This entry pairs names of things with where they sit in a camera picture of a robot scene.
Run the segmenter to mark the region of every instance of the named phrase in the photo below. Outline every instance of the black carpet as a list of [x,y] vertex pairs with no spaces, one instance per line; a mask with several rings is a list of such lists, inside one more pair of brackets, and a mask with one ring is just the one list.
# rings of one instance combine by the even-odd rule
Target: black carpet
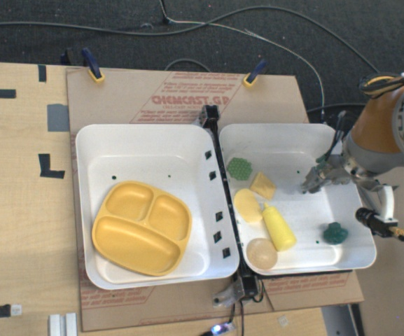
[[[81,64],[80,52],[88,47],[101,67],[163,70],[174,60],[193,59],[213,72],[247,73],[265,58],[267,74],[296,76],[308,110],[321,105],[312,67],[323,82],[326,105],[365,103],[357,89],[360,78],[376,70],[404,71],[404,0],[164,0],[164,5],[172,20],[199,22],[249,6],[280,8],[256,8],[217,22],[279,46],[214,26],[158,37],[16,24],[0,25],[0,62],[60,64],[60,55],[70,49]],[[143,33],[194,26],[163,24],[159,0],[0,0],[0,22],[17,21]],[[203,71],[190,62],[171,69]],[[333,123],[342,109],[326,110],[327,121]],[[358,114],[361,107],[348,109]],[[311,121],[318,117],[311,113]]]

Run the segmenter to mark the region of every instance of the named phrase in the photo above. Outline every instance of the mustard bottle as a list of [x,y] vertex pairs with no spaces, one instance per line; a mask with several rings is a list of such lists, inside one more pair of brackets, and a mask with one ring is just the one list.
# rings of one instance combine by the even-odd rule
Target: mustard bottle
[[297,238],[278,209],[264,203],[263,218],[276,250],[284,251],[296,244]]

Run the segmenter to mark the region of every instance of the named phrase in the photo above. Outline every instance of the white plastic tray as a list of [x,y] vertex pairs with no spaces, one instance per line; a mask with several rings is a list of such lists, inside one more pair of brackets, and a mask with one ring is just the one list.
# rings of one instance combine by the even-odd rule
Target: white plastic tray
[[[85,266],[96,286],[120,289],[175,284],[219,279],[236,271],[239,253],[207,131],[194,125],[90,125],[77,134],[76,154]],[[96,252],[91,239],[93,221],[108,191],[121,181],[155,186],[190,209],[193,226],[188,245],[170,274],[131,272]]]
[[[248,261],[246,247],[252,239],[270,236],[263,220],[247,223],[235,209],[245,260],[257,273],[352,270],[369,267],[374,262],[376,248],[371,232],[354,217],[362,206],[354,184],[326,186],[315,194],[301,193],[302,182],[316,165],[315,159],[329,149],[333,135],[332,128],[320,124],[240,124],[221,130],[225,165],[234,157],[245,158],[253,169],[248,181],[228,175],[232,197],[238,190],[249,188],[254,175],[261,171],[277,186],[268,204],[278,208],[298,240],[293,248],[278,253],[278,262],[272,269],[257,269]],[[264,199],[257,199],[262,205]],[[347,239],[336,246],[322,238],[323,231],[334,221],[349,232]]]

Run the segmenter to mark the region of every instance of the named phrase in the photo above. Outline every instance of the black cable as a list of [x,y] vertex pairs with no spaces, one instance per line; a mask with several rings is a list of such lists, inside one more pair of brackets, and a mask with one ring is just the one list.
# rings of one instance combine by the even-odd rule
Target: black cable
[[366,76],[359,82],[359,90],[370,97],[378,99],[384,93],[397,90],[404,86],[404,76],[394,73],[375,73]]
[[256,302],[256,303],[262,302],[264,299],[264,292],[265,292],[264,281],[260,280],[259,298],[255,299],[255,297],[253,296],[253,302]]
[[333,152],[334,147],[337,145],[337,143],[339,142],[339,140],[342,138],[343,136],[343,125],[344,125],[344,117],[346,116],[347,112],[346,111],[342,111],[339,113],[338,115],[338,119],[337,119],[337,126],[335,128],[335,133],[334,133],[334,137],[333,137],[333,142],[330,145],[328,151],[325,153],[325,161],[328,161],[331,153]]
[[245,330],[245,321],[244,321],[244,303],[242,300],[239,300],[239,303],[241,304],[241,335],[244,336]]
[[315,111],[320,111],[323,109],[334,109],[337,107],[365,107],[366,104],[364,103],[348,103],[348,104],[327,104],[326,106],[314,107],[311,109],[306,110],[306,113],[312,113]]
[[180,62],[190,62],[192,64],[196,64],[196,65],[202,67],[206,72],[211,72],[211,70],[207,66],[205,66],[203,63],[197,61],[196,59],[176,59],[165,67],[165,71],[169,70],[172,66],[174,66],[175,64],[178,64]]
[[400,241],[404,242],[404,235],[399,235],[399,236],[398,236],[398,239],[399,239]]
[[209,20],[208,22],[203,22],[199,25],[195,25],[193,27],[188,27],[186,29],[181,29],[177,31],[166,31],[166,32],[156,32],[156,33],[148,33],[148,32],[133,32],[133,31],[121,31],[121,30],[114,30],[114,29],[106,29],[106,28],[101,28],[101,27],[90,27],[90,26],[83,26],[83,25],[76,25],[76,24],[61,24],[61,23],[56,23],[56,22],[37,22],[37,21],[9,21],[9,22],[0,22],[0,27],[5,27],[5,26],[42,26],[42,27],[61,27],[61,28],[67,28],[67,29],[80,29],[80,30],[87,30],[87,31],[93,31],[93,32],[102,32],[102,33],[107,33],[107,34],[121,34],[121,35],[126,35],[126,36],[141,36],[141,37],[160,37],[160,36],[173,36],[177,34],[184,34],[186,32],[191,32],[196,29],[200,29],[202,27],[209,26],[210,24],[213,24],[215,22],[218,22],[220,20],[226,19],[228,17],[231,17],[233,15],[237,15],[240,13],[244,13],[246,11],[256,11],[256,10],[272,10],[272,11],[281,11],[284,13],[288,13],[294,16],[297,16],[299,18],[302,18],[308,22],[311,22],[312,24],[316,25],[320,29],[324,30],[328,34],[330,34],[332,37],[336,38],[339,42],[344,44],[345,46],[348,47],[357,57],[359,57],[362,61],[364,61],[371,69],[373,69],[375,72],[379,72],[379,70],[370,62],[368,61],[358,50],[356,50],[354,47],[352,47],[349,43],[347,43],[343,38],[338,36],[335,32],[330,30],[329,28],[323,26],[319,22],[313,20],[312,18],[299,13],[297,11],[288,9],[288,8],[282,8],[279,6],[249,6],[246,8],[240,8],[234,11],[230,11],[229,13],[219,15],[218,17],[215,17],[214,19]]
[[363,328],[361,309],[358,304],[351,304],[351,314],[356,324],[357,335],[365,336],[365,330]]
[[230,313],[230,318],[228,319],[229,323],[232,323],[233,319],[235,318],[235,313],[236,313],[236,304],[234,303],[231,306],[231,313]]

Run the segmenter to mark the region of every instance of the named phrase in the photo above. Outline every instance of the yellow plate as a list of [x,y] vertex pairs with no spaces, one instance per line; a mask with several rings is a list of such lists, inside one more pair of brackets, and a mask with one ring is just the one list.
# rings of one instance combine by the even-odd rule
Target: yellow plate
[[115,185],[96,216],[92,241],[113,263],[151,276],[169,274],[188,244],[192,217],[179,198],[151,185]]

